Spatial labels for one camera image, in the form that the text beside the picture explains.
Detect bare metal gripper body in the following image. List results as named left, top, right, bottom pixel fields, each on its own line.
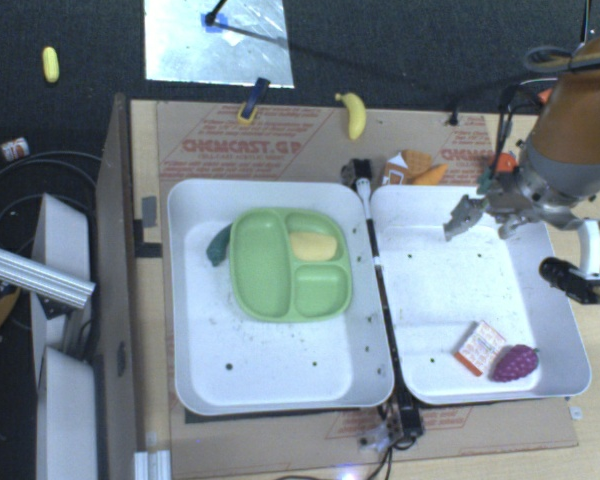
left=481, top=180, right=583, bottom=230

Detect orange carrot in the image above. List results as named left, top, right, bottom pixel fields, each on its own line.
left=411, top=162, right=450, bottom=187

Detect orange waffle biscuit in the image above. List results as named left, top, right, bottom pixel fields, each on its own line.
left=399, top=149, right=434, bottom=179

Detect white plastic tray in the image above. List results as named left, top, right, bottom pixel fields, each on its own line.
left=167, top=177, right=396, bottom=417
left=369, top=185, right=593, bottom=407

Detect orange and white carton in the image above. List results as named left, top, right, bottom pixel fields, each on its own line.
left=381, top=152, right=412, bottom=187

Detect thin black and white rod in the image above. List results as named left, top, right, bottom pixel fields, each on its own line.
left=358, top=177, right=407, bottom=405

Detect orange and white packet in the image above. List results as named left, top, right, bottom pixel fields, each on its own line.
left=453, top=320, right=508, bottom=378

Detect purple grapes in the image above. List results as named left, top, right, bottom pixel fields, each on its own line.
left=490, top=343, right=541, bottom=384

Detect yellow banana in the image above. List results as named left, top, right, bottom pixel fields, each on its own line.
left=334, top=91, right=368, bottom=142

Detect yellow toy bread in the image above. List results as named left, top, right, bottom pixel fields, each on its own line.
left=288, top=231, right=339, bottom=262

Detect brown cardboard board red print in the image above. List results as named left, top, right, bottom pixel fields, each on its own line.
left=129, top=98, right=580, bottom=480

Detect green divided plate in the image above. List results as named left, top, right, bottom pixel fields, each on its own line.
left=228, top=207, right=354, bottom=325

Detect dark green toy vegetable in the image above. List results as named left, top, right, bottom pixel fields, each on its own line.
left=205, top=223, right=235, bottom=268

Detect yellow oblong toy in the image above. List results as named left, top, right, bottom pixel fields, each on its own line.
left=41, top=46, right=61, bottom=84

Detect small brown and white can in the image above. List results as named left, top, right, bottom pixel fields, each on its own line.
left=0, top=136, right=31, bottom=162

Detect black cylinder on white bracket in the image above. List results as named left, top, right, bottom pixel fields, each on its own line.
left=538, top=217, right=600, bottom=306

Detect black block with thin wires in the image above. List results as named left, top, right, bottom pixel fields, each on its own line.
left=341, top=157, right=374, bottom=187
left=396, top=401, right=426, bottom=440

